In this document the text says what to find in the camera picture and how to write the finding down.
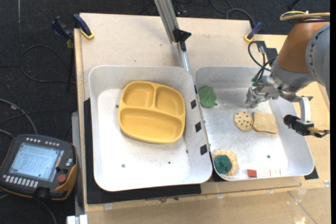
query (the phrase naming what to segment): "bread slice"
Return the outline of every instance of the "bread slice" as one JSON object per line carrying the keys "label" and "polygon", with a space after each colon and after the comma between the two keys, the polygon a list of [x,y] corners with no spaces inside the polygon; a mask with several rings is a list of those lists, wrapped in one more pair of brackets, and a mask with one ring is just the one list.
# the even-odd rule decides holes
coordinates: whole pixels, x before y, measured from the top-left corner
{"label": "bread slice", "polygon": [[276,134],[279,131],[274,115],[262,112],[253,113],[253,130],[271,134]]}

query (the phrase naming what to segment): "robotic arm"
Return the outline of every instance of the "robotic arm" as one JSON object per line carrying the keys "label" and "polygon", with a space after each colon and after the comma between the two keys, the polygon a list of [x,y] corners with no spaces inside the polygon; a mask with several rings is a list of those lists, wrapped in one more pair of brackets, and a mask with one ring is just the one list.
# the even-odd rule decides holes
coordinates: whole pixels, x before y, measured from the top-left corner
{"label": "robotic arm", "polygon": [[270,65],[270,74],[262,76],[256,86],[248,89],[247,107],[255,108],[260,102],[278,97],[299,102],[301,118],[287,115],[284,123],[301,135],[323,137],[328,134],[329,131],[314,128],[310,121],[312,97],[298,97],[296,93],[317,81],[325,86],[330,99],[330,23],[309,20],[295,24]]}

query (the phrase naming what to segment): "emergency stop button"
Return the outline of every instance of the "emergency stop button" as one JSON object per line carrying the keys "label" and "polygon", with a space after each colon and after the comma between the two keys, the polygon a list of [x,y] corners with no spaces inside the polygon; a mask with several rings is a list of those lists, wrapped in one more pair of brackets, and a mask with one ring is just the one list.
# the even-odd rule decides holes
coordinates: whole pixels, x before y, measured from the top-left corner
{"label": "emergency stop button", "polygon": [[60,185],[64,184],[65,181],[67,180],[67,176],[65,174],[60,174],[58,177],[57,177],[57,180],[59,182]]}

